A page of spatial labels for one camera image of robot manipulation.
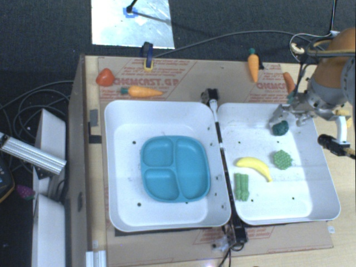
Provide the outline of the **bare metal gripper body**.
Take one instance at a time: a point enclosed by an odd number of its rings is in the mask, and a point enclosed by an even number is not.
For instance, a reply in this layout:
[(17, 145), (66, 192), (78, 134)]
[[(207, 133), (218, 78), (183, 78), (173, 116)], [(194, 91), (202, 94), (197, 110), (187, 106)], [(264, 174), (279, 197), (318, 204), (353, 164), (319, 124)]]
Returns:
[(297, 113), (309, 113), (313, 117), (321, 117), (326, 121), (333, 121), (336, 115), (333, 113), (334, 105), (323, 101), (318, 95), (313, 94), (290, 94), (287, 104), (283, 104), (285, 114), (290, 113), (294, 116)]

